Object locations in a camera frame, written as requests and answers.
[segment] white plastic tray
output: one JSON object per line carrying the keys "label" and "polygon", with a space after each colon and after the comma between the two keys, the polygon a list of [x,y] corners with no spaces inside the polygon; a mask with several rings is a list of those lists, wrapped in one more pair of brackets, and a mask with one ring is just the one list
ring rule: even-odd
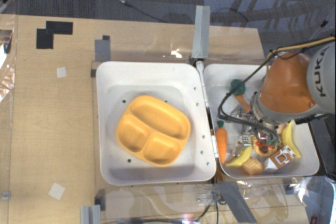
{"label": "white plastic tray", "polygon": [[[204,70],[204,80],[206,91],[211,107],[211,115],[214,126],[216,126],[217,109],[227,92],[230,91],[230,82],[233,79],[244,80],[258,66],[251,65],[209,65]],[[251,101],[255,91],[260,89],[261,80],[265,75],[266,69],[262,69],[246,83],[246,92],[244,94],[247,102]],[[234,96],[230,97],[224,104],[224,111],[228,114],[238,105],[238,101]],[[227,131],[227,153],[226,160],[232,158],[231,152],[233,142],[239,137],[242,127],[236,123],[225,123],[224,128]],[[230,177],[235,179],[247,178],[271,178],[271,177],[295,177],[310,176],[315,174],[319,169],[319,159],[307,124],[292,125],[292,139],[299,152],[301,158],[296,158],[285,167],[273,174],[262,174],[258,176],[249,176],[242,168],[225,167],[223,171]],[[254,151],[252,157],[260,157]]]}
{"label": "white plastic tray", "polygon": [[[201,81],[183,63],[105,62],[97,69],[100,168],[113,185],[201,182],[212,178],[216,162]],[[127,105],[148,94],[167,101],[190,120],[190,137],[177,160],[155,167],[121,148],[116,127]]]}

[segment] toy banana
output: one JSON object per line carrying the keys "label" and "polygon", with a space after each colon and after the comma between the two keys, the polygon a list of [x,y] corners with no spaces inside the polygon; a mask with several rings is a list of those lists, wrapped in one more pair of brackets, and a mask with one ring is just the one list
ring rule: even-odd
{"label": "toy banana", "polygon": [[235,157],[231,162],[226,163],[225,165],[227,167],[241,167],[244,162],[248,161],[248,159],[251,156],[252,147],[248,146],[242,151],[240,151],[240,155],[238,157]]}
{"label": "toy banana", "polygon": [[288,123],[288,125],[284,128],[281,138],[283,145],[289,146],[294,151],[296,158],[300,158],[301,154],[292,141],[292,122]]}

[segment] yellow plate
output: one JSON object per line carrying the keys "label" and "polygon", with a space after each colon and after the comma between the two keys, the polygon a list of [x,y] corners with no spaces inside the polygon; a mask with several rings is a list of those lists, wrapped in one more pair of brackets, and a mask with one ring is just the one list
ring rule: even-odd
{"label": "yellow plate", "polygon": [[149,95],[135,98],[116,130],[120,146],[158,167],[172,164],[190,135],[188,118],[175,107]]}

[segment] white paper square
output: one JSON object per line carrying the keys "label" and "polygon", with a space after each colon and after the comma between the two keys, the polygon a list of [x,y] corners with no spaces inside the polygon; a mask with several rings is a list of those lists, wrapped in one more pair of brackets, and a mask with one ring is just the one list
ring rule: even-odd
{"label": "white paper square", "polygon": [[64,78],[66,76],[67,76],[67,70],[65,69],[65,67],[57,68],[57,77],[58,78]]}
{"label": "white paper square", "polygon": [[64,190],[65,187],[62,187],[60,184],[54,183],[49,191],[49,195],[57,200],[60,200]]}

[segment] banana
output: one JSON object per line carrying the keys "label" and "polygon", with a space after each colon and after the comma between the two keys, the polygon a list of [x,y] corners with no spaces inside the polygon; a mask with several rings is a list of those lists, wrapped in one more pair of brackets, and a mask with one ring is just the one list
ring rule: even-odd
{"label": "banana", "polygon": [[241,167],[243,163],[247,162],[248,159],[251,156],[252,147],[248,146],[247,148],[240,151],[240,155],[238,157],[235,157],[231,162],[226,163],[225,165],[227,167],[233,166],[233,167]]}
{"label": "banana", "polygon": [[301,154],[292,141],[292,122],[288,123],[288,125],[284,128],[281,138],[283,145],[289,146],[294,151],[296,158],[300,158]]}

